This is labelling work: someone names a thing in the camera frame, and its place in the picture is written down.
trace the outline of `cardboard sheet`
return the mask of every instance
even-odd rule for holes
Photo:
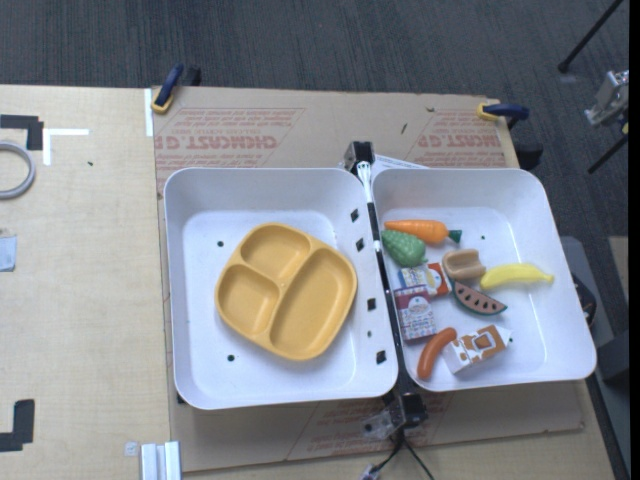
[[[184,167],[333,167],[349,144],[431,167],[515,167],[503,118],[476,116],[482,96],[345,94],[180,87],[165,115],[153,116],[159,215],[166,179]],[[169,282],[160,218],[171,438],[182,443],[185,472],[387,450],[362,437],[378,399],[199,411],[173,385]],[[577,429],[570,382],[428,393],[429,418],[408,431],[420,447]]]

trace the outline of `toy sausage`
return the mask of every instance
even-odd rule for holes
[[[455,340],[458,337],[458,333],[453,327],[446,327],[440,332],[435,334],[422,349],[420,359],[418,360],[418,377],[421,379],[427,379],[431,375],[433,370],[433,364],[436,362],[436,356],[443,349],[443,347]]]

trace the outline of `toy banana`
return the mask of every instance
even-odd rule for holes
[[[529,263],[507,263],[487,269],[480,278],[480,288],[490,290],[506,283],[534,283],[537,281],[553,282],[553,275],[545,274],[538,267]]]

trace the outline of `toy watermelon slice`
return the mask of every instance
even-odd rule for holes
[[[507,306],[502,302],[459,281],[453,282],[453,295],[465,308],[480,315],[497,315],[507,309]]]

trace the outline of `metal ring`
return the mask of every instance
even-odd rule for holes
[[[13,199],[24,194],[33,183],[33,180],[36,177],[36,164],[34,163],[31,154],[22,146],[18,146],[17,144],[13,144],[12,142],[0,141],[0,151],[3,150],[10,151],[21,156],[29,166],[27,177],[22,183],[20,183],[20,185],[9,190],[0,190],[0,199]]]

